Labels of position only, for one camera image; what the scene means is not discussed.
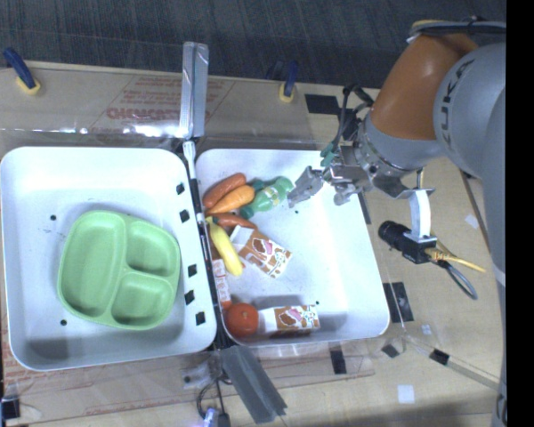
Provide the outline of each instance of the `brown sausage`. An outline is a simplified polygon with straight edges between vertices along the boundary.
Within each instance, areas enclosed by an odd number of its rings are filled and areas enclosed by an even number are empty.
[[[207,191],[202,198],[202,204],[208,209],[214,207],[215,203],[222,199],[222,197],[237,187],[245,185],[246,181],[246,176],[243,173],[235,173],[230,177],[223,179]]]
[[[226,228],[234,228],[239,225],[241,228],[257,229],[256,224],[239,215],[234,215],[233,213],[214,213],[212,216],[214,217],[214,222],[217,222],[217,224]]]

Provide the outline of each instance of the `beige tabletop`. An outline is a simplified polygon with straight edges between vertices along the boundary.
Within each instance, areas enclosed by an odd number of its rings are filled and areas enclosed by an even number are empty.
[[[129,141],[120,135],[111,139],[102,132],[113,124],[99,117],[96,106],[103,111],[108,104],[102,92],[110,96],[115,77],[123,75],[159,77],[173,88],[180,77],[175,73],[41,62],[28,65],[43,84],[41,101],[20,91],[10,69],[0,69],[0,158],[21,145],[106,146],[112,141],[114,145],[126,145]],[[63,91],[63,87],[71,90],[75,81],[85,84],[85,89],[92,88],[89,93],[99,89],[98,103],[78,105],[83,99],[79,96],[82,88],[73,87],[75,93]],[[378,90],[369,92],[376,96]],[[294,99],[285,103],[279,99],[279,84],[275,82],[210,77],[207,138],[198,149],[256,145],[321,149],[334,137],[337,118],[309,113],[306,94],[335,96],[342,102],[342,88],[336,86],[297,84]],[[91,125],[88,119],[93,115],[97,117]],[[52,130],[56,125],[95,127],[98,137],[92,140],[55,133]],[[150,142],[152,146],[159,143]],[[466,179],[448,159],[439,158],[425,168],[424,187],[435,188],[431,195],[432,224],[440,241],[454,254],[487,270],[480,273],[460,268],[474,285],[479,300],[465,296],[442,269],[432,264],[415,265],[380,240],[376,231],[383,221],[409,224],[409,204],[370,191],[366,194],[371,220],[368,230],[382,282],[386,286],[403,284],[413,319],[392,323],[374,339],[305,347],[295,351],[295,356],[288,350],[278,356],[258,351],[263,367],[287,403],[286,415],[265,425],[490,424],[503,336],[482,229],[481,183]],[[205,353],[66,371],[31,371],[21,366],[9,350],[4,283],[0,287],[5,397],[20,402],[20,417],[8,421],[8,425],[203,425],[196,409],[198,389],[185,386],[182,372],[205,360]],[[329,350],[336,346],[344,355],[344,375],[335,374],[330,359]],[[445,361],[435,359],[439,356]],[[232,387],[224,385],[222,394],[231,425],[254,425]],[[214,390],[207,393],[204,406],[219,407]]]

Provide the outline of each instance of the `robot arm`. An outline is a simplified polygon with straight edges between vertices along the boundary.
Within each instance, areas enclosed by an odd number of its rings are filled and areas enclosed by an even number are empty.
[[[492,22],[423,22],[414,25],[409,46],[386,78],[384,86],[360,121],[352,145],[337,145],[344,130],[344,113],[337,138],[323,150],[320,169],[308,166],[288,195],[289,205],[308,199],[324,183],[335,188],[335,203],[352,194],[379,189],[388,197],[408,199],[412,230],[403,233],[399,250],[420,263],[432,246],[427,196],[420,170],[436,157],[448,157],[461,170],[482,179],[489,249],[500,294],[505,331],[501,390],[493,426],[507,423],[506,396],[506,224],[505,129],[506,43],[479,47],[467,33],[505,34]],[[344,88],[344,108],[355,86]],[[417,173],[417,186],[402,179]],[[383,225],[380,237],[389,232]]]

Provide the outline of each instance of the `yellow clamp tip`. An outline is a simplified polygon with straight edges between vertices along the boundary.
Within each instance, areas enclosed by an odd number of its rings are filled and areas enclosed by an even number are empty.
[[[24,81],[21,80],[20,77],[16,77],[16,84],[18,84],[20,86],[20,89],[24,92],[24,93],[27,93],[28,95],[35,95],[36,93],[39,92],[39,89],[41,88],[41,84],[39,82],[37,82],[37,79],[34,78],[34,82],[36,83],[36,85],[34,85],[31,89],[28,88],[28,86],[26,85],[26,83]]]
[[[279,87],[279,99],[285,103],[290,103],[293,98],[295,98],[295,86],[293,85],[293,90],[291,91],[291,96],[285,95],[285,83],[281,84]]]

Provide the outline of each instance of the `white tray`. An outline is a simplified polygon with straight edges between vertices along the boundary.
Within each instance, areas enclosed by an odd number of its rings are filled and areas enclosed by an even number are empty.
[[[0,164],[0,198],[10,345],[22,365],[43,371],[152,359],[200,351],[213,341],[217,324],[190,185],[176,155],[161,149],[15,149]],[[152,222],[180,244],[174,308],[153,329],[98,325],[71,315],[57,297],[69,229],[81,214],[99,209]],[[191,265],[197,271],[192,276]],[[192,290],[187,304],[184,295]],[[201,324],[198,314],[205,318]]]
[[[320,166],[320,153],[310,150],[210,149],[196,162],[203,195],[221,179],[242,172],[249,181],[280,175],[298,179],[307,165]],[[328,185],[317,195],[289,209],[287,201],[252,221],[293,256],[279,278],[246,269],[229,276],[236,302],[255,307],[317,304],[321,329],[303,337],[240,340],[251,346],[333,342],[382,334],[390,313],[360,202],[354,197],[337,206]]]

